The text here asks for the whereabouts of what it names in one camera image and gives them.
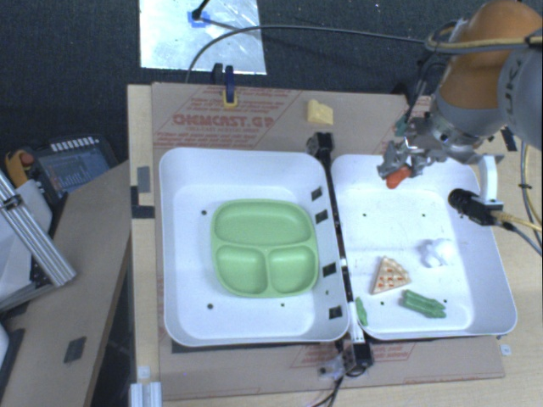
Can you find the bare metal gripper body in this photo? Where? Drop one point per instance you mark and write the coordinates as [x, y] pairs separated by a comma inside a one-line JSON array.
[[441, 144]]

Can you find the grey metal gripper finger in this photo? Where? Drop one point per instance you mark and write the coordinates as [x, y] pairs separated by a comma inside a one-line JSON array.
[[419, 163], [392, 159]]

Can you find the orange toy carrot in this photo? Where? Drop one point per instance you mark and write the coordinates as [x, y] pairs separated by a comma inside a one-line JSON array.
[[396, 180]]

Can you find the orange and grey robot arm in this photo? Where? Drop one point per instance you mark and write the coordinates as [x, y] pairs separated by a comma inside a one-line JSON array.
[[475, 74]]

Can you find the white plastic tray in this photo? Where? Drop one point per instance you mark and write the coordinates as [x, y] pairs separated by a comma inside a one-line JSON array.
[[191, 172], [394, 231]]

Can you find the thin black and white rod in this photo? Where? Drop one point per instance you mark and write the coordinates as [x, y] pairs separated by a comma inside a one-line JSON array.
[[336, 223]]

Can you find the yellow cheese wedge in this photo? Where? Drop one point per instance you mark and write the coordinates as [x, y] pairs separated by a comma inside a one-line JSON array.
[[319, 112]]

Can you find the white lumpy toy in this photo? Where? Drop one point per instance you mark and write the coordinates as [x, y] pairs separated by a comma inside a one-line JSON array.
[[437, 252]]

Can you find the toy pizza slice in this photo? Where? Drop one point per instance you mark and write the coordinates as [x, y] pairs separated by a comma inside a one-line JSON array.
[[390, 279]]

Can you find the brown cardboard board red print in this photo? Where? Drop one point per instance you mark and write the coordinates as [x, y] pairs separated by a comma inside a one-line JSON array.
[[271, 113]]

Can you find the green toy bean bundle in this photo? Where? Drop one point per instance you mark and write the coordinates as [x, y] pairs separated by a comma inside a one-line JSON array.
[[423, 304]]

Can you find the green toy pea pod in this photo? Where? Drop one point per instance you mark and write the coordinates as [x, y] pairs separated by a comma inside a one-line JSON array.
[[362, 311]]

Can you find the green divided plate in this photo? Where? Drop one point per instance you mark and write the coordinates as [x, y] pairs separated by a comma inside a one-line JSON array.
[[263, 248]]

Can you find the black cylinder on white bracket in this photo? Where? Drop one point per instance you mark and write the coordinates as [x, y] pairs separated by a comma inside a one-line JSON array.
[[471, 205]]

